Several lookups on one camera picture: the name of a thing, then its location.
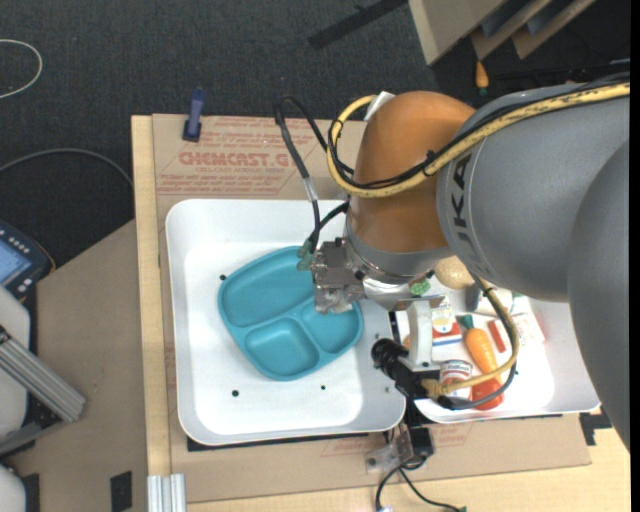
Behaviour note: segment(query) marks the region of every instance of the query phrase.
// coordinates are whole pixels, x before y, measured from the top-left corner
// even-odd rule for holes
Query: blue clip
[[[184,123],[184,131],[182,132],[183,140],[190,142],[198,142],[200,140],[200,116],[204,107],[204,91],[197,87],[191,95],[191,108],[189,110],[189,119]]]

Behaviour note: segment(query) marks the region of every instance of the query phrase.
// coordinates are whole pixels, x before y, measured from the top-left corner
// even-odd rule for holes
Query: white cable
[[[28,84],[23,85],[22,87],[20,87],[19,89],[16,89],[15,91],[11,91],[5,94],[0,94],[0,100],[4,98],[8,98],[9,96],[13,96],[15,94],[19,94],[22,91],[28,89],[29,87],[31,87],[33,84],[37,82],[38,78],[40,78],[40,74],[42,73],[42,55],[40,55],[40,52],[36,50],[33,46],[31,46],[29,43],[25,43],[24,41],[16,41],[14,39],[0,39],[0,44],[2,43],[16,44],[18,46],[24,46],[25,48],[28,48],[29,50],[31,50],[35,54],[35,56],[38,58],[38,71],[36,71],[35,76],[31,79],[31,81]]]

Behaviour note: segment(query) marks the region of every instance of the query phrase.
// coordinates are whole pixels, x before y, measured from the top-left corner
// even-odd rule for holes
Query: screen
[[[0,240],[0,283],[6,285],[13,277],[29,267],[29,260]]]

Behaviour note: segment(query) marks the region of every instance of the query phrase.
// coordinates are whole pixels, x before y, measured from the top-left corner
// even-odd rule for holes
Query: black carpet
[[[600,0],[530,57],[510,42],[485,60],[490,97],[560,83],[585,66],[630,57],[631,2]],[[406,1],[174,2],[0,0],[0,39],[42,54],[40,79],[0,99],[0,168],[60,147],[102,154],[131,174],[130,116],[185,113],[191,91],[204,114],[271,116],[290,94],[318,118],[380,90],[447,93],[473,106],[468,39],[429,67]],[[0,44],[0,96],[28,82],[35,57]],[[532,73],[540,70],[552,73]],[[0,173],[0,218],[64,264],[133,218],[133,194],[91,157],[51,155]]]

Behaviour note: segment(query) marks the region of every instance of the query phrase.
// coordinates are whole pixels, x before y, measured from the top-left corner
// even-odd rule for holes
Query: teal plate compartment
[[[360,307],[322,315],[298,247],[258,258],[228,276],[218,292],[222,320],[244,355],[265,376],[290,381],[344,354],[362,335]]]

